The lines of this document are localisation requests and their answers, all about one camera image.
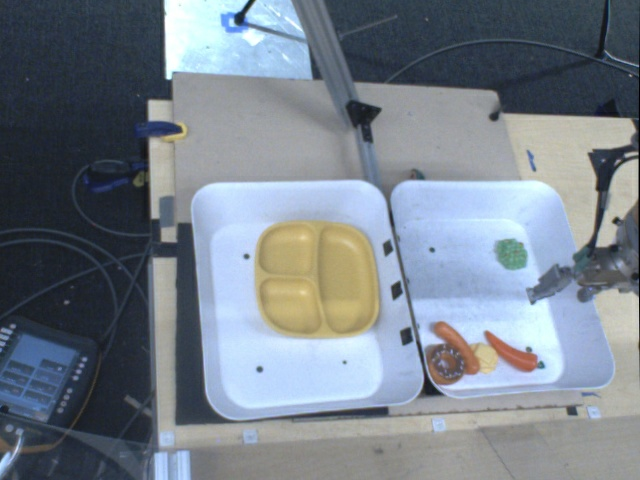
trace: yellow plate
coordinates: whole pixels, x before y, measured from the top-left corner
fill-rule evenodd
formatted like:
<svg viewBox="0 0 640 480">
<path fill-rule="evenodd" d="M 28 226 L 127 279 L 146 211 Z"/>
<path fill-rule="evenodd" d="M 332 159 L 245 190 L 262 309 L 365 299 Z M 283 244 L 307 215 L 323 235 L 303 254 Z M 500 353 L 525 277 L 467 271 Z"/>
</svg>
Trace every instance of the yellow plate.
<svg viewBox="0 0 640 480">
<path fill-rule="evenodd" d="M 355 336 L 378 318 L 373 250 L 353 226 L 275 224 L 260 236 L 255 262 L 260 314 L 275 331 L 304 338 Z"/>
</svg>

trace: donut sprinkles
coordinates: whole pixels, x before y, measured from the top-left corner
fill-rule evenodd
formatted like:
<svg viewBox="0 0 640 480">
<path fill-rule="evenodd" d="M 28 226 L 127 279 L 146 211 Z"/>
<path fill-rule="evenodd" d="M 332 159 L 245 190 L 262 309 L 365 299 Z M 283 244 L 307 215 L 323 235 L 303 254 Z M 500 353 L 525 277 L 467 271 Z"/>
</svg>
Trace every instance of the donut sprinkles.
<svg viewBox="0 0 640 480">
<path fill-rule="evenodd" d="M 438 384 L 453 384 L 464 375 L 464 359 L 458 349 L 443 343 L 427 353 L 429 371 Z"/>
</svg>

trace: white tray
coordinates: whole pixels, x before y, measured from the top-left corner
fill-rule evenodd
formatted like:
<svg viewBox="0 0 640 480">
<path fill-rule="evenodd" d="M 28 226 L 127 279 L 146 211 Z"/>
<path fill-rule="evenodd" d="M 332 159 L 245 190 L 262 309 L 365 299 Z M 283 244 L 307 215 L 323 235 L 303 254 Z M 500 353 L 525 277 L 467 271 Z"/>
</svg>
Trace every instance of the white tray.
<svg viewBox="0 0 640 480">
<path fill-rule="evenodd" d="M 192 223 L 206 395 L 232 420 L 385 407 L 415 398 L 424 381 L 383 195 L 362 181 L 217 183 L 200 189 Z M 380 315 L 350 338 L 291 338 L 260 316 L 253 256 L 262 232 L 277 222 L 326 220 L 362 231 L 374 250 Z"/>
<path fill-rule="evenodd" d="M 391 195 L 398 247 L 422 345 L 442 343 L 432 326 L 444 320 L 469 342 L 484 331 L 516 348 L 533 348 L 546 368 L 520 372 L 504 361 L 491 374 L 465 375 L 437 386 L 456 398 L 597 388 L 614 362 L 592 302 L 572 285 L 529 304 L 525 289 L 553 264 L 570 265 L 575 244 L 562 201 L 536 181 L 407 181 Z M 525 245 L 528 264 L 507 270 L 498 240 Z"/>
</svg>

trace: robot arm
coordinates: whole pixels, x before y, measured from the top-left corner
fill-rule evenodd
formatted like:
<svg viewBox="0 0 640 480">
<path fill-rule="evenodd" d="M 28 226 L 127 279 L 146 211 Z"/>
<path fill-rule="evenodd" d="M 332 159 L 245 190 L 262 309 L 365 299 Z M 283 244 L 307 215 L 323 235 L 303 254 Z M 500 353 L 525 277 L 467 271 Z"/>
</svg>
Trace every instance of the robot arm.
<svg viewBox="0 0 640 480">
<path fill-rule="evenodd" d="M 596 247 L 598 231 L 605 211 L 609 185 L 616 169 L 623 163 L 636 159 L 627 156 L 638 151 L 638 133 L 632 137 L 631 145 L 611 150 L 594 150 L 589 154 L 597 176 L 598 208 L 596 224 L 591 240 L 574 256 L 572 267 L 554 265 L 533 288 L 527 288 L 531 304 L 550 297 L 566 288 L 575 280 L 582 288 L 578 299 L 586 302 L 603 290 L 617 289 L 620 293 L 634 292 L 638 295 L 638 202 L 627 212 L 624 219 L 614 219 L 618 226 L 615 242 L 608 247 Z"/>
</svg>

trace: touchscreen display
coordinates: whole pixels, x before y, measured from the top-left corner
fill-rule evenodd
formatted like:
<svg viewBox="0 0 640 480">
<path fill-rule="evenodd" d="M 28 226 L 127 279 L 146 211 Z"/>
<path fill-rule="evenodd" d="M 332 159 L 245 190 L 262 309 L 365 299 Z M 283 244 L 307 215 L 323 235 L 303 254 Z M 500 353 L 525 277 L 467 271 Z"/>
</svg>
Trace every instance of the touchscreen display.
<svg viewBox="0 0 640 480">
<path fill-rule="evenodd" d="M 78 352 L 27 333 L 0 360 L 0 405 L 10 414 L 47 422 Z"/>
</svg>

